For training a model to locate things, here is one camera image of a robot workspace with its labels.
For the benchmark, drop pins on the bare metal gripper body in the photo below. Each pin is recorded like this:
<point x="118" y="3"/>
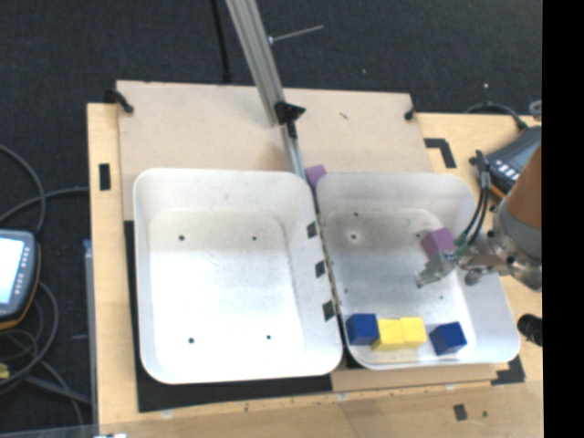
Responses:
<point x="495" y="258"/>

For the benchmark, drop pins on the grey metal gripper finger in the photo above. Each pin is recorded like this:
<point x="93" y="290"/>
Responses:
<point x="433" y="273"/>

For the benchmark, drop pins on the purple cube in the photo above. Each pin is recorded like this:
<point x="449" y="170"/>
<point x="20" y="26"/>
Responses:
<point x="315" y="174"/>
<point x="438" y="242"/>

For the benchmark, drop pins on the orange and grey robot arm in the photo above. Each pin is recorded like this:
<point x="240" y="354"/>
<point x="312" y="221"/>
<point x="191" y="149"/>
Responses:
<point x="527" y="199"/>

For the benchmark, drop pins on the white plastic tray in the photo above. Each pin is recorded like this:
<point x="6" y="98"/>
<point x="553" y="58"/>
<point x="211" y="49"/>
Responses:
<point x="228" y="285"/>
<point x="388" y="272"/>

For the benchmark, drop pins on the yellow cube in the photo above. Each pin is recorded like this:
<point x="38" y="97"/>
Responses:
<point x="414" y="331"/>
<point x="388" y="335"/>

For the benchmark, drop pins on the blue cube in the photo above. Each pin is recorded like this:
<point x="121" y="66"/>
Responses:
<point x="361" y="329"/>
<point x="448" y="338"/>

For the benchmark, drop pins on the pale wood board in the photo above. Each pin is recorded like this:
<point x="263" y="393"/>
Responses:
<point x="205" y="126"/>

